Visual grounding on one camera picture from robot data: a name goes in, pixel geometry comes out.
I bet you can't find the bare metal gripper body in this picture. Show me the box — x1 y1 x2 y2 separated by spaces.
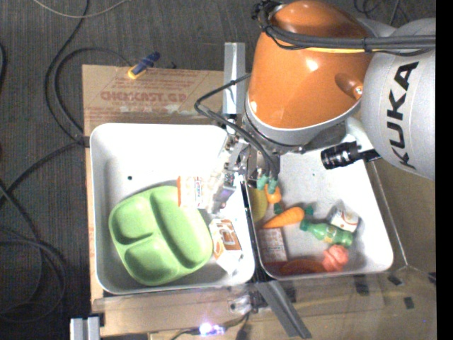
216 118 281 189

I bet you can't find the white and orange carton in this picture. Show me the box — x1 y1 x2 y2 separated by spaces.
176 175 214 210

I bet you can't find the yellow banana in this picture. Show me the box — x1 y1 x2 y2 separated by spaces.
248 187 269 223

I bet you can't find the white and brown carton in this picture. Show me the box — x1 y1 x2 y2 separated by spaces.
207 217 245 276

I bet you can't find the small orange carrot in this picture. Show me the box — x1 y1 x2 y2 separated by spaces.
264 185 285 216

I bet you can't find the large orange carrot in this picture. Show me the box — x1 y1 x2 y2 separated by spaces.
262 205 315 230

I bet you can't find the white and red packet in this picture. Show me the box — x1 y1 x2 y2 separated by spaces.
257 227 289 264

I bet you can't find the green divided plate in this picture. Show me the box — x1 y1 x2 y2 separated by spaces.
108 185 214 287

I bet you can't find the white plastic tray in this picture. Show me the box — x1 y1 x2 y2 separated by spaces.
243 146 395 281
89 123 256 295

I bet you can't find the orange sausage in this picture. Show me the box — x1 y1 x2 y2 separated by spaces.
278 258 327 276

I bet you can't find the brown cardboard board red print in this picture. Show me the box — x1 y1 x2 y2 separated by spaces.
81 64 408 306

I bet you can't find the green plastic bottle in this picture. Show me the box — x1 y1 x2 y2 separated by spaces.
299 218 355 249

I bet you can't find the pink toy food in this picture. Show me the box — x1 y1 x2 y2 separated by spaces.
321 244 350 273

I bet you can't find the black cylinder on white bracket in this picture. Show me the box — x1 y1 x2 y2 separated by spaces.
320 117 382 171

